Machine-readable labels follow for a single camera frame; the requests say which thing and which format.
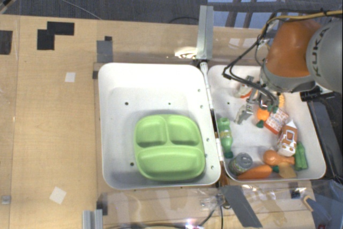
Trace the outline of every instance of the green divided plate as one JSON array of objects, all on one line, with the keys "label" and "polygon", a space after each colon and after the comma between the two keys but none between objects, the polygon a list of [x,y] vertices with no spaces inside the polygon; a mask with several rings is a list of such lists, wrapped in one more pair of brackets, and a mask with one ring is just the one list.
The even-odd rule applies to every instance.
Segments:
[{"label": "green divided plate", "polygon": [[205,168],[199,128],[182,115],[151,115],[139,120],[135,156],[140,173],[151,180],[193,179]]}]

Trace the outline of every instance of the orange toy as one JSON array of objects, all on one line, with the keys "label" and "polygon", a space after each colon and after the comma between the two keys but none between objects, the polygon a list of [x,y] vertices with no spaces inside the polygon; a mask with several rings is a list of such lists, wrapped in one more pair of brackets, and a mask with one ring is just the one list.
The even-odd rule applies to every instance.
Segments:
[{"label": "orange toy", "polygon": [[285,105],[285,96],[283,94],[279,95],[279,108]]},{"label": "orange toy", "polygon": [[292,165],[294,165],[295,163],[294,157],[280,156],[273,150],[265,151],[265,153],[263,154],[263,162],[271,166],[279,165],[282,162],[286,162]]},{"label": "orange toy", "polygon": [[251,179],[265,179],[270,176],[273,169],[269,165],[260,165],[245,171],[243,174],[239,175],[237,178],[239,180],[251,180]]},{"label": "orange toy", "polygon": [[258,123],[256,124],[256,126],[258,128],[263,128],[263,124],[268,119],[270,112],[268,110],[259,108],[256,112],[256,115],[258,119]]}]

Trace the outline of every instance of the orange toy carrot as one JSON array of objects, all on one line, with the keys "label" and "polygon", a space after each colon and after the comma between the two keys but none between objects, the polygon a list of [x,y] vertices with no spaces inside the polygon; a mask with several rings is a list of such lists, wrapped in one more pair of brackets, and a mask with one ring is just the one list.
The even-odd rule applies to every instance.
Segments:
[{"label": "orange toy carrot", "polygon": [[265,179],[270,176],[272,171],[272,167],[264,164],[245,171],[243,174],[240,174],[237,178],[239,180]]}]

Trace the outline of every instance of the metal can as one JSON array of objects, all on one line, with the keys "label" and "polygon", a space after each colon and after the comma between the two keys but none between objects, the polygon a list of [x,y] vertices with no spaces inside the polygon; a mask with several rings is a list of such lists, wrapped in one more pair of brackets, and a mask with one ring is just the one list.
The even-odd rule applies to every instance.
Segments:
[{"label": "metal can", "polygon": [[229,163],[229,170],[234,175],[243,174],[252,165],[252,158],[247,153],[239,153]]}]

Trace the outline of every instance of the white square marker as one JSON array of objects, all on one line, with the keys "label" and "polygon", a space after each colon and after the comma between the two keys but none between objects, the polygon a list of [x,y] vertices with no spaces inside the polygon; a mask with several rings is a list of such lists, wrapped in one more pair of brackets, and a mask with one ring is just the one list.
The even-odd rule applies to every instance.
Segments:
[{"label": "white square marker", "polygon": [[65,82],[75,82],[75,72],[67,72],[65,75]]},{"label": "white square marker", "polygon": [[50,199],[58,204],[62,204],[66,191],[63,191],[59,187],[55,187],[54,191],[50,195]]}]

